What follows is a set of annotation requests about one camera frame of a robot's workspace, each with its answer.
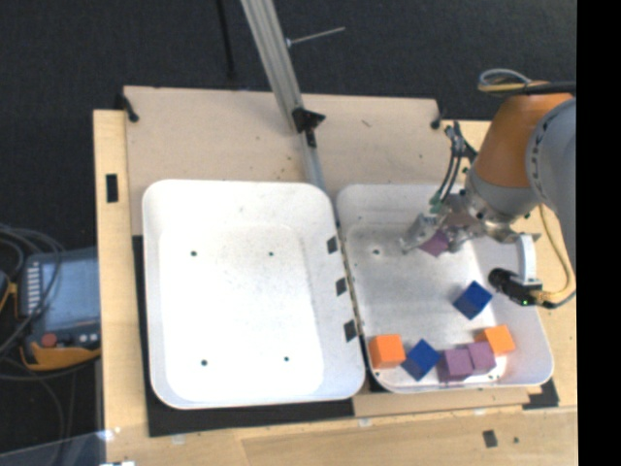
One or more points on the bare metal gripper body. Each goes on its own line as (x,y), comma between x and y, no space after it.
(466,219)

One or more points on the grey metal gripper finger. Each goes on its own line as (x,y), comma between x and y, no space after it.
(419,233)
(460,241)

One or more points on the purple cube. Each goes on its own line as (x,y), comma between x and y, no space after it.
(434,244)
(455,364)
(482,356)

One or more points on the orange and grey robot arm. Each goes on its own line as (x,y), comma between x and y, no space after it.
(514,148)

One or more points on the white plastic tray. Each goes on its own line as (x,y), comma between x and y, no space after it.
(417,289)
(242,299)

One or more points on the blue cube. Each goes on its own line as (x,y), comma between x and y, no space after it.
(471,300)
(421,358)

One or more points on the orange cube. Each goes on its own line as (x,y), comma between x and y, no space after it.
(386,351)
(500,339)

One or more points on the brown cardboard board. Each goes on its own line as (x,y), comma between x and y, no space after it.
(218,139)

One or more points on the black cylinder on white bracket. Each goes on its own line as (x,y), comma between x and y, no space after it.
(526,260)

